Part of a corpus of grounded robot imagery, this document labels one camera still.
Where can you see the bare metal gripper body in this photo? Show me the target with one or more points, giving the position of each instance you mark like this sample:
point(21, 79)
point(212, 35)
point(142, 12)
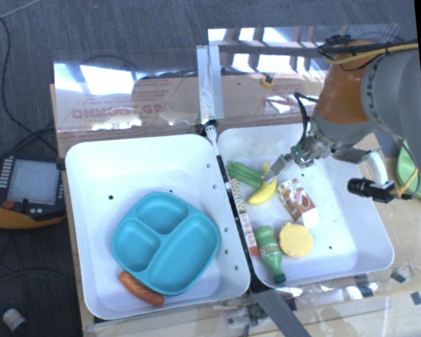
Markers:
point(311, 150)

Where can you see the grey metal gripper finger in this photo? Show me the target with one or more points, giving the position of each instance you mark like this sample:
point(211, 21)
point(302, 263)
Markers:
point(280, 165)

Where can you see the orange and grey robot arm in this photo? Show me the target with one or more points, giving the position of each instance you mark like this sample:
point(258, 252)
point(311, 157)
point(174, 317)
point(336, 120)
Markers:
point(381, 90)

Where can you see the yellow banana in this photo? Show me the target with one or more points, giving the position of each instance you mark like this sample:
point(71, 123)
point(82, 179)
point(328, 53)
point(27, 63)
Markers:
point(262, 194)

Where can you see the green vegetable bunch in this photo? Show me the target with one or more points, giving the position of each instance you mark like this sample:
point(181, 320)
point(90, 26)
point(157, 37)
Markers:
point(244, 173)

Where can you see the brown and white carton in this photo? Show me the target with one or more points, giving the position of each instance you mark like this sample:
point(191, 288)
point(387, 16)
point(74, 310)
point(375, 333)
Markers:
point(297, 200)

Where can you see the white and orange long carton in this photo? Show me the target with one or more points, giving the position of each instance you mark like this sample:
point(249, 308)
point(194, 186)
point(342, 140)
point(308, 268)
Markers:
point(244, 216)

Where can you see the yellow round biscuit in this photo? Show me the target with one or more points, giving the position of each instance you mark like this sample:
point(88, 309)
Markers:
point(296, 240)

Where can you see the green plastic bottle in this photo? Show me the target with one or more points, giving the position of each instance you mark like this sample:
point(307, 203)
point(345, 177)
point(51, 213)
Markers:
point(268, 249)

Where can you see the white plastic tray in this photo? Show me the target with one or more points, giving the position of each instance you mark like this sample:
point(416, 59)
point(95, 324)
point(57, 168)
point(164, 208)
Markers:
point(348, 232)
point(139, 164)

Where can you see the brown cardboard board red print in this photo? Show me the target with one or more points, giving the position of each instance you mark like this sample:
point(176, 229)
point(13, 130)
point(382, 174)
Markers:
point(173, 100)

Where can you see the blue divided plate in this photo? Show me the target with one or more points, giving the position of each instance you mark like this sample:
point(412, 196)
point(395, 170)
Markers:
point(166, 243)

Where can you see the orange sausage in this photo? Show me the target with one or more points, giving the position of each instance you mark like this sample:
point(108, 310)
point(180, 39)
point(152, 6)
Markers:
point(141, 290)

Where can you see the black cylinder on white bracket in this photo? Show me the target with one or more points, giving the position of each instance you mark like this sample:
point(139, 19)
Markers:
point(369, 187)

